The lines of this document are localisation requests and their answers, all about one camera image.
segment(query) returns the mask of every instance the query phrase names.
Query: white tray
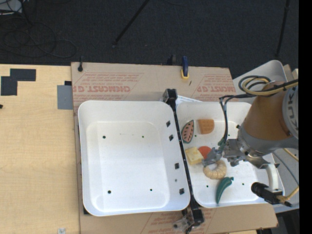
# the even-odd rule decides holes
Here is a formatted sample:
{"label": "white tray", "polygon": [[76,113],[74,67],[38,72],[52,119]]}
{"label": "white tray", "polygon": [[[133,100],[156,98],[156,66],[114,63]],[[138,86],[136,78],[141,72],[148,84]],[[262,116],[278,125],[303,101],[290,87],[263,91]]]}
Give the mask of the white tray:
{"label": "white tray", "polygon": [[177,211],[188,206],[190,193],[169,105],[86,101],[78,119],[83,204],[90,214]]}
{"label": "white tray", "polygon": [[[236,138],[238,129],[236,126],[241,124],[246,117],[250,104],[246,102],[228,102],[228,139]],[[194,120],[194,135],[190,143],[183,143],[184,149],[191,147],[209,146],[218,148],[218,142],[224,135],[225,120],[219,102],[182,102],[177,107],[177,117],[182,130],[183,126],[190,120]],[[213,119],[214,130],[210,134],[200,134],[198,119]],[[251,185],[258,181],[256,167],[249,162],[240,161],[239,165],[231,167],[229,162],[222,158],[227,165],[228,177],[234,177],[232,184],[225,189],[219,204],[215,201],[215,192],[219,180],[210,179],[203,173],[202,163],[190,165],[188,168],[191,177],[192,188],[195,200],[203,207],[213,208],[231,205],[263,203],[251,191]]]}

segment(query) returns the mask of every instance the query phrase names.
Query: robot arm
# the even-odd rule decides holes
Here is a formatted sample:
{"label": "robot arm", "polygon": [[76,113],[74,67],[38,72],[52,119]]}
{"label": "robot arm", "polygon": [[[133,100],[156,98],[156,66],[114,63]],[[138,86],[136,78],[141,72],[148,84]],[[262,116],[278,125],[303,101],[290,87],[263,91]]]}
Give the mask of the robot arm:
{"label": "robot arm", "polygon": [[[226,133],[219,143],[219,149],[214,149],[203,164],[208,165],[224,157],[231,166],[236,166],[243,160],[259,169],[266,169],[269,185],[256,182],[252,185],[252,192],[270,204],[281,203],[291,206],[287,202],[290,196],[283,196],[283,192],[278,188],[275,165],[267,162],[263,156],[276,149],[298,149],[298,82],[271,82],[268,78],[256,78],[266,85],[262,91],[249,94],[251,90],[246,89],[248,82],[244,83],[245,96],[255,96],[255,100],[244,122],[237,126],[239,129],[237,138],[227,140],[225,139]],[[222,103],[221,106],[225,112],[226,109]]]}

